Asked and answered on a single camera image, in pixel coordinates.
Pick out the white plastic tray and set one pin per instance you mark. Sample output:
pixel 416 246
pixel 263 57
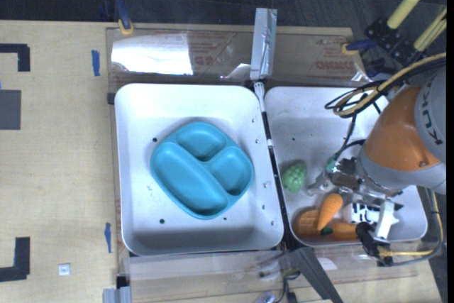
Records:
pixel 305 124
pixel 142 152

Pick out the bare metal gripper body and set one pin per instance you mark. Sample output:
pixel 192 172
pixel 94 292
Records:
pixel 345 175

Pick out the orange carrot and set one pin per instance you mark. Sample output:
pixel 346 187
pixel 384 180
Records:
pixel 329 209
pixel 344 231

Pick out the black cylinder on white bracket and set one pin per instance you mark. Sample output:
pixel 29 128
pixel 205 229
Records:
pixel 384 220

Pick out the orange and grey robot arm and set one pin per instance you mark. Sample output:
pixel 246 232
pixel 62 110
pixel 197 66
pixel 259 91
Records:
pixel 397 138

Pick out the orange biscuit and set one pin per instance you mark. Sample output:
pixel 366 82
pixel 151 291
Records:
pixel 305 223

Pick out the blue divided plate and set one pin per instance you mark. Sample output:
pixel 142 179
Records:
pixel 198 174

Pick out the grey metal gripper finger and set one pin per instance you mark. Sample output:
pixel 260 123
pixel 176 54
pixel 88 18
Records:
pixel 318 186
pixel 343 191

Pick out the green grapes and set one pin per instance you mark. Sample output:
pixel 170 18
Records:
pixel 294 177

